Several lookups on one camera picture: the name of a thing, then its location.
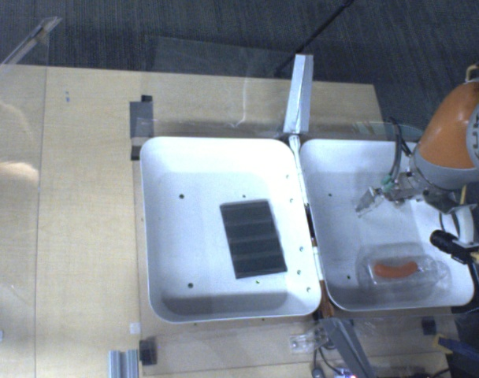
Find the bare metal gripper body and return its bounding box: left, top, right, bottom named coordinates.
left=379, top=171, right=426, bottom=206

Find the white plastic tray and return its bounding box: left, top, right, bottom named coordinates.
left=139, top=135, right=323, bottom=324
left=299, top=138, right=477, bottom=313

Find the orange sausage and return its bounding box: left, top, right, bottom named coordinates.
left=373, top=261, right=419, bottom=280

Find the clear plastic container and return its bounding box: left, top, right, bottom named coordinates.
left=355, top=242, right=451, bottom=301

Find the black ribbed rectangular pad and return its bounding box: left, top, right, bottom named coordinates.
left=218, top=198, right=288, bottom=280

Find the black cylinder on white bracket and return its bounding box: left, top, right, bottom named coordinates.
left=429, top=204, right=479, bottom=265

